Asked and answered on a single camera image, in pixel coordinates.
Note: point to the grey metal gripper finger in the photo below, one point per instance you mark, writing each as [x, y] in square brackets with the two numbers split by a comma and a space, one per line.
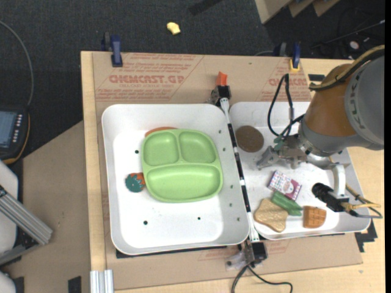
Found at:
[266, 159]
[294, 163]

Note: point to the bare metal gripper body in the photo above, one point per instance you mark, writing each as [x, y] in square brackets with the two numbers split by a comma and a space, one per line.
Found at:
[292, 149]

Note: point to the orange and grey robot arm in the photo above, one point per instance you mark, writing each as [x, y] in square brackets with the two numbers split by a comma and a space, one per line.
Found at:
[342, 114]

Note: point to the pink and white carton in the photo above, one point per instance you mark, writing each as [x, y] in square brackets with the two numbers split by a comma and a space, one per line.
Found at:
[285, 185]

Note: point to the white plastic tray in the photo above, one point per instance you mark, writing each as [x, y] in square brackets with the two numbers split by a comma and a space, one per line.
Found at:
[317, 175]
[171, 227]

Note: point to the brown round biscuit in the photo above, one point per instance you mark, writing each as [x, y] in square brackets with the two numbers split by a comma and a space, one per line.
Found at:
[249, 138]

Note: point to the thin black and white rod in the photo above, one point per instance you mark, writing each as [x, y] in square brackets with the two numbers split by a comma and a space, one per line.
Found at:
[241, 175]

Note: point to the green toy bean pods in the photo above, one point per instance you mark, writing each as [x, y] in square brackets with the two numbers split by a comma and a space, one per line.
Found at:
[285, 203]

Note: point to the tan toy bread slice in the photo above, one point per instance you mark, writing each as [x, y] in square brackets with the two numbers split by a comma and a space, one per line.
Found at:
[272, 216]

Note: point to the orange toy waffle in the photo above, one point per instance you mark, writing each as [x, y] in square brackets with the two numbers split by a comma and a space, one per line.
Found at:
[314, 217]

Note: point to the green divided plate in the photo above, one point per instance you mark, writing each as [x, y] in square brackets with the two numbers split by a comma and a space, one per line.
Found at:
[183, 166]

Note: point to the brown cardboard board red print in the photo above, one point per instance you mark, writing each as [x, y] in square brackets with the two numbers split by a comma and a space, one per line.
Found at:
[183, 75]

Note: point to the orange and green round toy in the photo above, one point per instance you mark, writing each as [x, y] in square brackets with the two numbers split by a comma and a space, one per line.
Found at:
[133, 182]

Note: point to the yellow toy piece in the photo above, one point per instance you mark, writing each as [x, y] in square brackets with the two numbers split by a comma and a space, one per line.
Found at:
[173, 28]

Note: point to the black cylinder on white bracket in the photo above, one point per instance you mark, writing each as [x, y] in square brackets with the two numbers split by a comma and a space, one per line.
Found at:
[331, 195]

